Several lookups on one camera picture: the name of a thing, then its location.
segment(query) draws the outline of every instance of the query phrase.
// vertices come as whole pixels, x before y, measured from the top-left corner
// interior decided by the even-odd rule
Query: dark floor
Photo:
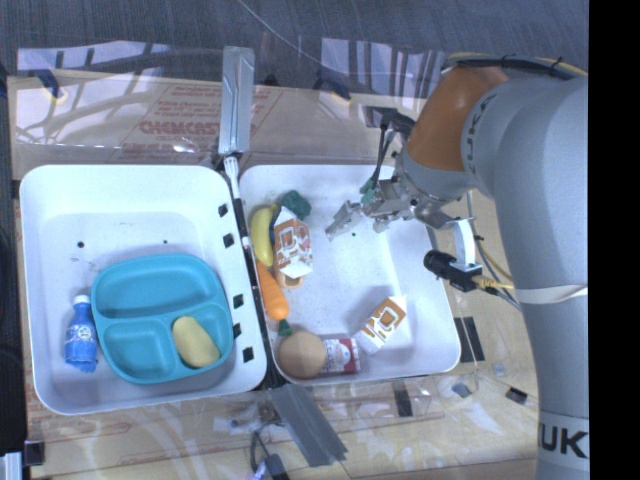
[[[258,77],[292,87],[313,85],[323,38],[409,51],[562,57],[589,68],[589,0],[0,0],[0,31],[0,62],[9,74],[17,73],[19,48],[114,40],[251,47]],[[0,102],[2,455],[20,449],[26,431],[8,113]]]

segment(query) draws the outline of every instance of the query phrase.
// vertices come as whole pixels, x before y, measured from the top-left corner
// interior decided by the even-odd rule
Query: carrot
[[[284,320],[289,315],[287,298],[267,267],[259,261],[256,262],[256,267],[267,316],[277,321]]]

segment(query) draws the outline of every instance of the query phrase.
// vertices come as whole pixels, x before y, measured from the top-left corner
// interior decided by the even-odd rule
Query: water bottle
[[[98,364],[98,340],[87,295],[73,299],[75,314],[69,322],[64,342],[65,361],[83,372],[93,372]]]

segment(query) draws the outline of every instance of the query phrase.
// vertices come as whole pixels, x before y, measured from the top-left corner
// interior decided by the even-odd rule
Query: brown ball
[[[297,379],[311,379],[327,362],[324,342],[308,331],[294,332],[282,340],[278,348],[278,365]]]

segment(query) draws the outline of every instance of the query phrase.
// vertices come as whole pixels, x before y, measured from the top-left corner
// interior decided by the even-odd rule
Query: teal dish
[[[111,368],[136,384],[170,382],[207,372],[233,348],[233,322],[218,275],[189,254],[144,256],[102,270],[91,289],[100,346]],[[202,368],[185,364],[171,328],[191,316],[209,334],[220,358]]]

